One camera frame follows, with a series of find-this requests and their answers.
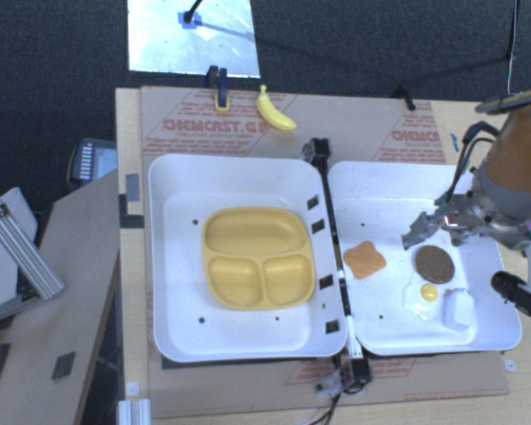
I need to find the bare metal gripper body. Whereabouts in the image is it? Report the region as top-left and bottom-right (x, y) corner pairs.
(434, 190), (531, 251)

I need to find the brown round biscuit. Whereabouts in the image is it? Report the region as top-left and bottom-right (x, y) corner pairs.
(413, 243), (456, 285)

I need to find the orange toast slice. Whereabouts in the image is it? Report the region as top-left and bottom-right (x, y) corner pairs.
(342, 240), (388, 282)

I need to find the small white carton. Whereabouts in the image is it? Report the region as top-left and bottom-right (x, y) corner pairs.
(441, 287), (475, 333)

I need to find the white and yellow fried egg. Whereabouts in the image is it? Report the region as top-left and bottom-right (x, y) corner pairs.
(401, 273), (444, 322)

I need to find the thin black and white rod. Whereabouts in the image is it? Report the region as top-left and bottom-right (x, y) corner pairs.
(317, 156), (361, 359)

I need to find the white plastic tray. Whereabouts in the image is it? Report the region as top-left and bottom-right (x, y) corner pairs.
(147, 152), (350, 364)
(327, 160), (524, 358)

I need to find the brown cardboard board red print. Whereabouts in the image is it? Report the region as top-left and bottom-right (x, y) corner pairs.
(139, 85), (512, 420)

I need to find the yellow divided plate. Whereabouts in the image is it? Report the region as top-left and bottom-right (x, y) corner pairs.
(201, 205), (317, 313)

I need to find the yellow banana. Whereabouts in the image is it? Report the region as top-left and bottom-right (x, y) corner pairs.
(255, 84), (298, 133)

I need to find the black cylinder on white bracket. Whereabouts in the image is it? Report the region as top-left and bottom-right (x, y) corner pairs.
(489, 236), (531, 319)

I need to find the black block with thin wires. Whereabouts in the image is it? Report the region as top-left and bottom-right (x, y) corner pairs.
(301, 137), (334, 165)
(334, 352), (373, 394)

